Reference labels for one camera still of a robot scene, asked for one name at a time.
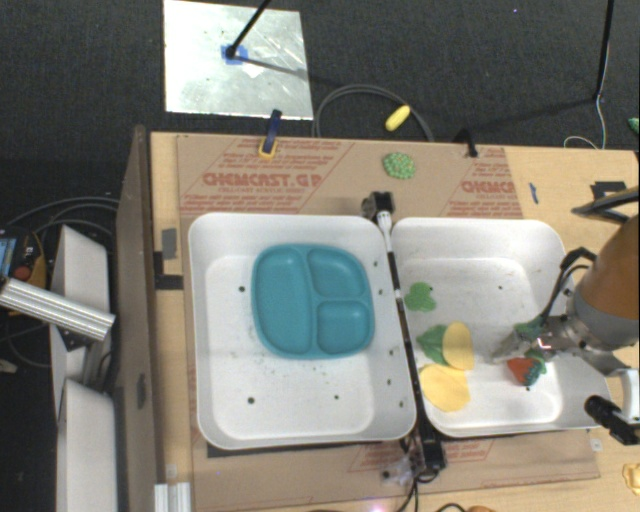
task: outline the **blue plate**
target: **blue plate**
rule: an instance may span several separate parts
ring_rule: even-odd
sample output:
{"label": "blue plate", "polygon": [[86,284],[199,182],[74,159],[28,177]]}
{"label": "blue plate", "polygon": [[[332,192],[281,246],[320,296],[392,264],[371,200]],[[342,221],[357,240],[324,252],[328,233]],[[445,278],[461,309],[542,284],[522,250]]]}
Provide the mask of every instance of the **blue plate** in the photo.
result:
{"label": "blue plate", "polygon": [[347,356],[373,337],[367,275],[353,255],[335,247],[266,249],[253,267],[251,303],[260,341],[283,357]]}

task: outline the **white cable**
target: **white cable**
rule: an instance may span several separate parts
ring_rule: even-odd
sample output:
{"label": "white cable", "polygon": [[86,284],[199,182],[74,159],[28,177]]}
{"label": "white cable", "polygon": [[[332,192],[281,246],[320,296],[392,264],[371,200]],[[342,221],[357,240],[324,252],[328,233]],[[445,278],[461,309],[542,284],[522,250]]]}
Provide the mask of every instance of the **white cable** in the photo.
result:
{"label": "white cable", "polygon": [[564,142],[562,143],[563,147],[567,147],[567,142],[570,140],[581,140],[589,144],[593,149],[604,149],[607,145],[607,125],[604,122],[604,116],[602,115],[602,107],[600,106],[600,98],[602,97],[602,90],[604,89],[604,81],[607,77],[607,67],[609,65],[609,44],[607,43],[607,50],[604,56],[604,69],[602,70],[602,83],[600,84],[600,89],[596,93],[596,112],[598,112],[598,118],[600,119],[600,126],[602,127],[602,146],[598,148],[593,142],[591,142],[586,137],[582,137],[581,135],[570,135]]}

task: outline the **blue mark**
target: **blue mark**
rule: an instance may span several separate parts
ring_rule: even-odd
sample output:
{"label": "blue mark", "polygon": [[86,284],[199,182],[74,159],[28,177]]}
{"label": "blue mark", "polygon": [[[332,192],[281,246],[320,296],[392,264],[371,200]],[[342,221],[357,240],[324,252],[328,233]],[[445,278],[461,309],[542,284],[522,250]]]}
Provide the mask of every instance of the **blue mark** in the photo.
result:
{"label": "blue mark", "polygon": [[[242,61],[238,60],[236,58],[233,59],[227,59],[227,55],[226,55],[226,51],[227,48],[229,48],[229,46],[231,46],[230,44],[223,44],[222,46],[220,46],[220,53],[222,54],[222,60],[224,60],[229,66],[240,66],[242,65]],[[241,59],[248,59],[249,58],[249,52],[247,51],[247,49],[240,45],[238,46],[238,49],[236,50],[236,57],[240,57]]]}
{"label": "blue mark", "polygon": [[533,202],[538,204],[538,194],[536,191],[538,190],[533,183],[529,183],[529,188],[531,189],[531,197],[533,197]]}

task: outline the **black carpet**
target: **black carpet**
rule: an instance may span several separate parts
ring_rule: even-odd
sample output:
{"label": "black carpet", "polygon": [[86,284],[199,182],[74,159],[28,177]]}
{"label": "black carpet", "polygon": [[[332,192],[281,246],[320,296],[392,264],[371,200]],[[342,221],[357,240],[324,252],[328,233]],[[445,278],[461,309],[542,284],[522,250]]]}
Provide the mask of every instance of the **black carpet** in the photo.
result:
{"label": "black carpet", "polygon": [[[315,107],[338,86],[369,83],[406,98],[438,141],[464,127],[479,143],[562,146],[569,135],[601,143],[592,95],[605,0],[272,5],[301,12]],[[616,2],[602,101],[608,148],[638,148],[627,119],[638,116],[639,15],[637,0]],[[117,197],[135,124],[264,131],[264,120],[164,112],[162,23],[160,0],[3,2],[0,225],[57,199]],[[393,108],[378,98],[342,99],[326,110],[323,135],[421,140],[412,122],[392,135],[384,131]],[[281,131],[306,136],[310,124],[284,122]],[[47,357],[46,341],[37,336],[16,346],[34,359]],[[15,361],[6,343],[0,342],[0,358]],[[49,386],[40,369],[0,374],[1,510],[53,510]]]}

